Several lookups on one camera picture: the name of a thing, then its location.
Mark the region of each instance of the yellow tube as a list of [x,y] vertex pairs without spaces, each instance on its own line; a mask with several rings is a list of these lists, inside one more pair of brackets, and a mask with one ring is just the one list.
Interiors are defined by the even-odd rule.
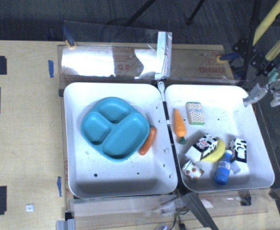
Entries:
[[273,48],[265,55],[265,59],[272,61],[280,53],[280,40],[274,45]]
[[266,32],[269,26],[274,22],[276,16],[280,13],[280,0],[278,0],[274,7],[269,11],[269,13],[265,16],[263,21],[256,29],[253,46],[258,42],[258,40],[262,37],[262,35]]

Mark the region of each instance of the carrot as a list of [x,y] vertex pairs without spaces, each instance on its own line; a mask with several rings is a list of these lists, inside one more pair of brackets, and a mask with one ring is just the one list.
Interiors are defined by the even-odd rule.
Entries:
[[175,133],[181,137],[180,144],[185,144],[184,136],[187,134],[186,127],[184,126],[183,119],[177,109],[175,109]]
[[149,150],[150,146],[153,144],[155,136],[156,136],[157,129],[155,127],[151,127],[149,130],[148,137],[142,147],[139,150],[141,155],[145,155]]

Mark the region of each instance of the black floor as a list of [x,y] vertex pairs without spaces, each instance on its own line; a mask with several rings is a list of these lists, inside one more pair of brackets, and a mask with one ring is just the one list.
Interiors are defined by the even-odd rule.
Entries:
[[[49,40],[49,29],[62,38],[64,21],[107,24],[130,18],[147,0],[0,0],[0,40]],[[259,20],[277,0],[263,0]],[[131,26],[173,32],[175,44],[222,44],[231,53],[240,38],[247,38],[254,0],[207,0],[193,24],[185,19],[199,0],[157,0]],[[279,39],[274,23],[256,47],[267,53]],[[271,95],[259,102],[269,131],[270,146],[280,168],[280,106],[271,107]],[[280,195],[280,176],[275,182]],[[277,199],[280,212],[280,199]]]

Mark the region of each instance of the white plastic tray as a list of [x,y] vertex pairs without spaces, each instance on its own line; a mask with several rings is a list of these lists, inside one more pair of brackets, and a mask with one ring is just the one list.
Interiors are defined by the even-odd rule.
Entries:
[[[83,138],[81,121],[106,97],[118,97],[139,111],[157,134],[145,156],[122,162],[100,155]],[[178,179],[160,92],[148,84],[72,83],[64,91],[68,183],[79,198],[168,194]]]
[[[182,174],[187,188],[194,192],[212,192],[223,190],[242,190],[267,188],[274,183],[274,172],[255,117],[252,105],[244,107],[243,98],[248,94],[237,86],[212,85],[170,85],[166,88],[165,98],[171,125],[174,125],[174,108],[185,119],[187,134],[186,145],[178,143],[173,132],[180,167],[187,158],[186,151],[200,137],[210,133],[224,140],[226,147],[234,138],[247,141],[247,164],[239,162],[241,172],[230,172],[227,185],[217,185],[214,173],[217,163],[199,162],[204,174],[197,182],[192,182]],[[187,102],[200,102],[205,117],[203,126],[189,125],[186,111]]]

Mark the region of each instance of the white square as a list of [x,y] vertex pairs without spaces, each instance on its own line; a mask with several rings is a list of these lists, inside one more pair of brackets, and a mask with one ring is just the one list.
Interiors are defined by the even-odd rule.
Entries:
[[26,212],[33,212],[33,211],[34,211],[34,204],[27,204]]

